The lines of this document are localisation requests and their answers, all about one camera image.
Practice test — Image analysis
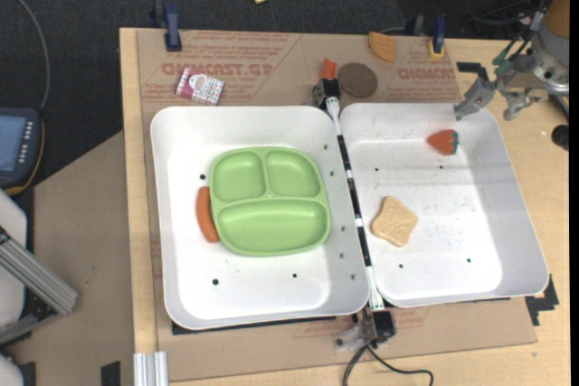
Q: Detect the black block with thin wires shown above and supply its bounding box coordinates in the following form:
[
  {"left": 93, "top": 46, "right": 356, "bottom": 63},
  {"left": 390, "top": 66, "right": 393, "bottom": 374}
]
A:
[
  {"left": 368, "top": 310, "right": 398, "bottom": 348},
  {"left": 319, "top": 78, "right": 341, "bottom": 99}
]

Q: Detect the pink and white carton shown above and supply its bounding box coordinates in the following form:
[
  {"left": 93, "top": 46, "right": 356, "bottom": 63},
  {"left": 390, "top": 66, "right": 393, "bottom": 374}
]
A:
[{"left": 175, "top": 67, "right": 226, "bottom": 107}]

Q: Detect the orange sausage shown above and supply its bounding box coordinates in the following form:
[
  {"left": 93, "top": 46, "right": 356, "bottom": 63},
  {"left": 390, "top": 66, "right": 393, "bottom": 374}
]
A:
[{"left": 195, "top": 186, "right": 222, "bottom": 244}]

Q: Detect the brown cardboard board red print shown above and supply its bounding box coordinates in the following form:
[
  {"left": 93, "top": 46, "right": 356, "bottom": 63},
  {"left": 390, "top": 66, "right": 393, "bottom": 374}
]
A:
[{"left": 135, "top": 29, "right": 540, "bottom": 383}]

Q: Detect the green divided plate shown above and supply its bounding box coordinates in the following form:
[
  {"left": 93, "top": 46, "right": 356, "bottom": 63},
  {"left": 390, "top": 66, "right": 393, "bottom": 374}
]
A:
[{"left": 207, "top": 146, "right": 333, "bottom": 258}]

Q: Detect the white plastic tray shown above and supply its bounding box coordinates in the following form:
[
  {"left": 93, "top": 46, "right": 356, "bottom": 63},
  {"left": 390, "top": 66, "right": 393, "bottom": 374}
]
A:
[
  {"left": 337, "top": 102, "right": 551, "bottom": 309},
  {"left": 149, "top": 105, "right": 372, "bottom": 331}
]

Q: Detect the orange waffle slice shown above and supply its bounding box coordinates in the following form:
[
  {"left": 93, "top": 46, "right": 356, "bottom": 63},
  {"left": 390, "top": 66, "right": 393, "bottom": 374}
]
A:
[{"left": 367, "top": 31, "right": 397, "bottom": 62}]

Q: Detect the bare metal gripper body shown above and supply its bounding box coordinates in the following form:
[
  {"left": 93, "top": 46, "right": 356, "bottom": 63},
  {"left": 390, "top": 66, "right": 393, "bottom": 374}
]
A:
[{"left": 495, "top": 52, "right": 570, "bottom": 99}]

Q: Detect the beige bread slice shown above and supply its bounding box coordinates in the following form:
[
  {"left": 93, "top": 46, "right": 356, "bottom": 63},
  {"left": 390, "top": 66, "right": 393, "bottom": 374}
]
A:
[{"left": 370, "top": 195, "right": 419, "bottom": 249}]

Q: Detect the thin black and white rod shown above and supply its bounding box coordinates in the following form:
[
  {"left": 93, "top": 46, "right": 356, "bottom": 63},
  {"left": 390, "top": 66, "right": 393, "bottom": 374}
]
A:
[{"left": 326, "top": 96, "right": 386, "bottom": 311}]

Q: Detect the red strawberry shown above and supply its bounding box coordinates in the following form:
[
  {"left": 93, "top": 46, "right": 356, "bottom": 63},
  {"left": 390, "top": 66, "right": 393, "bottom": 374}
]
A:
[{"left": 427, "top": 128, "right": 460, "bottom": 156}]

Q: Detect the brown round biscuit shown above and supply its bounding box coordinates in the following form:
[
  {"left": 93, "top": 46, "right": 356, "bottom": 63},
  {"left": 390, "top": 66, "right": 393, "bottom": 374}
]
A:
[{"left": 337, "top": 61, "right": 379, "bottom": 99}]

